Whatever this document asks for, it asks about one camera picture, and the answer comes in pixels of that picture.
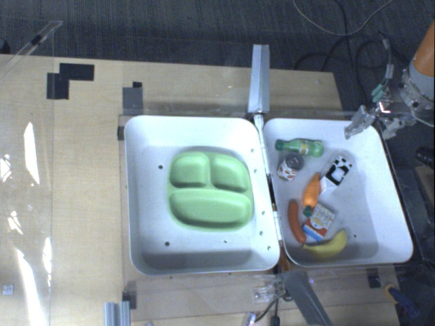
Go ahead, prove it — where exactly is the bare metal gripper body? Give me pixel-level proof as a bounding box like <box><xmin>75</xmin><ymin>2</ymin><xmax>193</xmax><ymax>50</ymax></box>
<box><xmin>372</xmin><ymin>70</ymin><xmax>435</xmax><ymax>128</ymax></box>

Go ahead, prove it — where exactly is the black and white carton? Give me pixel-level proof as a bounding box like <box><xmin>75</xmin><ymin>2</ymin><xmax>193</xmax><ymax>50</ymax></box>
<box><xmin>320</xmin><ymin>154</ymin><xmax>353</xmax><ymax>195</ymax></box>

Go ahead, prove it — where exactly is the green plastic bottle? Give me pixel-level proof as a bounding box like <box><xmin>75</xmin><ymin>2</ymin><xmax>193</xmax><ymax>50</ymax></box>
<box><xmin>274</xmin><ymin>138</ymin><xmax>325</xmax><ymax>158</ymax></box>

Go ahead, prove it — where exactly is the white plastic tray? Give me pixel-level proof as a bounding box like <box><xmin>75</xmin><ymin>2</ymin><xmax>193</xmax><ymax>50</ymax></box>
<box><xmin>262</xmin><ymin>117</ymin><xmax>415</xmax><ymax>269</ymax></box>
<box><xmin>123</xmin><ymin>115</ymin><xmax>281</xmax><ymax>277</ymax></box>

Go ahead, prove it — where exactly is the orange carrot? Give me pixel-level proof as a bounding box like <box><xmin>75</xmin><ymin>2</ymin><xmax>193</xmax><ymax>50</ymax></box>
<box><xmin>302</xmin><ymin>172</ymin><xmax>322</xmax><ymax>218</ymax></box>

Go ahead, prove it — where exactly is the small white and orange can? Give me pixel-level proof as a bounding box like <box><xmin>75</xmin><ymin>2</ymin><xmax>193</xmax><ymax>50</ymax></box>
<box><xmin>277</xmin><ymin>152</ymin><xmax>305</xmax><ymax>182</ymax></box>

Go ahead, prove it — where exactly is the white red and blue carton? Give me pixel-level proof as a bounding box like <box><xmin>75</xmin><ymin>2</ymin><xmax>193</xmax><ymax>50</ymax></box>
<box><xmin>301</xmin><ymin>202</ymin><xmax>336</xmax><ymax>243</ymax></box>

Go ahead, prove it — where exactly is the red sausage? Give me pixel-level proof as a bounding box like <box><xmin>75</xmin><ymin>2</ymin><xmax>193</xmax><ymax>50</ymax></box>
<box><xmin>287</xmin><ymin>199</ymin><xmax>308</xmax><ymax>245</ymax></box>

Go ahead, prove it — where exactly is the yellow banana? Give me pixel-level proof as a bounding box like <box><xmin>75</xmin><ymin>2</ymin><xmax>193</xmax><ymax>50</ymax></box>
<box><xmin>302</xmin><ymin>229</ymin><xmax>349</xmax><ymax>259</ymax></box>

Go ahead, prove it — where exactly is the green divided plate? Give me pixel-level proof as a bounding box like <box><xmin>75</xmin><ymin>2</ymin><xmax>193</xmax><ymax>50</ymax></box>
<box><xmin>167</xmin><ymin>151</ymin><xmax>256</xmax><ymax>232</ymax></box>

